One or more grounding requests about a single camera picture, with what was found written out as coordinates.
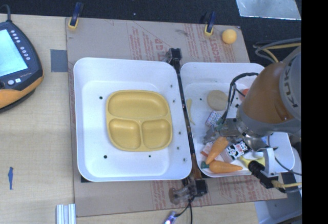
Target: yellow plate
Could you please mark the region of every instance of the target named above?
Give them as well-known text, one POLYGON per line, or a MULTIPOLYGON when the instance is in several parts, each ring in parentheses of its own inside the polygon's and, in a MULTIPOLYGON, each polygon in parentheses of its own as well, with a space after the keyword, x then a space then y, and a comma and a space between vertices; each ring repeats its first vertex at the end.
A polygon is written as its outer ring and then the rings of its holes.
POLYGON ((155 151, 172 140, 172 118, 166 99, 146 90, 121 90, 106 101, 109 139, 125 151, 155 151))

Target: yellow ball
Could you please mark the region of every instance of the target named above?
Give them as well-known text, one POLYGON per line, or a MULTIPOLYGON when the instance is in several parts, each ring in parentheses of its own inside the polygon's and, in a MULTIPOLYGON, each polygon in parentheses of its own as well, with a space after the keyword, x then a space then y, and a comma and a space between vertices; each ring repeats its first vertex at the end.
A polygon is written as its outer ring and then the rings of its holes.
POLYGON ((226 29, 222 33, 222 40, 226 44, 232 44, 232 43, 236 42, 236 40, 237 40, 237 33, 236 33, 236 31, 233 30, 233 29, 226 29))

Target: beige disc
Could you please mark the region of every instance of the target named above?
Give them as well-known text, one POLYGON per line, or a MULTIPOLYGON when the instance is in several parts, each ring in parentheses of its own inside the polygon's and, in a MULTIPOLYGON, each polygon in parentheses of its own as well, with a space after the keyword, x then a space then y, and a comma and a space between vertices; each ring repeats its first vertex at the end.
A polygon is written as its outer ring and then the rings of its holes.
POLYGON ((224 110, 227 106, 228 96, 220 90, 212 90, 207 95, 207 103, 215 111, 224 110))

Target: orange carrot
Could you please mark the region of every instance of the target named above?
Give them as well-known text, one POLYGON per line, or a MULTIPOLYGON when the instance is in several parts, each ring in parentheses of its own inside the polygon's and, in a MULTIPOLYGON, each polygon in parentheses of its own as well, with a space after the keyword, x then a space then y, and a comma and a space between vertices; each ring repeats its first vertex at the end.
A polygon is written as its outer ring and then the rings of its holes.
POLYGON ((210 170, 213 173, 229 173, 229 172, 234 172, 234 171, 238 171, 241 169, 242 169, 241 166, 226 163, 226 162, 219 161, 219 160, 214 160, 210 163, 210 170))
POLYGON ((229 144, 229 141, 224 136, 219 136, 213 143, 209 155, 205 163, 211 163, 229 144))

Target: blue and yellow clamp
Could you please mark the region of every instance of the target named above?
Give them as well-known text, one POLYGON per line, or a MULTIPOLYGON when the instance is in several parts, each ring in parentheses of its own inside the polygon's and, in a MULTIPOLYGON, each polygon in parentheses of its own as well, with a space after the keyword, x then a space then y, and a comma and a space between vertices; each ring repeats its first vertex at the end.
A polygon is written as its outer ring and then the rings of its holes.
POLYGON ((211 36, 213 34, 214 21, 215 21, 215 12, 212 12, 205 26, 205 30, 204 30, 205 35, 211 36))
POLYGON ((68 27, 70 29, 75 30, 78 24, 78 18, 79 16, 82 14, 83 11, 83 3, 76 3, 75 4, 75 8, 73 11, 73 15, 72 17, 70 17, 69 21, 68 21, 68 27))

